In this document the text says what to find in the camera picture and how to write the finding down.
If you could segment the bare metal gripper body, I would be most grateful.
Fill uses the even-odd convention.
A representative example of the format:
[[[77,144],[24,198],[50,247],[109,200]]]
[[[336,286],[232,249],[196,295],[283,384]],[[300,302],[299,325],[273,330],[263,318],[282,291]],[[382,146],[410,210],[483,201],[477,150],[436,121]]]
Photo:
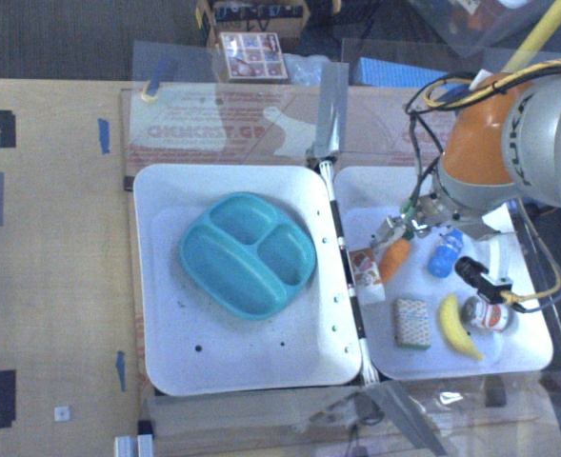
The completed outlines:
[[[486,212],[471,209],[454,202],[441,192],[420,196],[417,200],[408,198],[395,216],[389,215],[384,224],[395,226],[395,237],[405,233],[405,223],[416,221],[434,228],[453,228],[468,235],[471,239],[490,239],[499,233],[497,228],[489,226],[483,219]]]

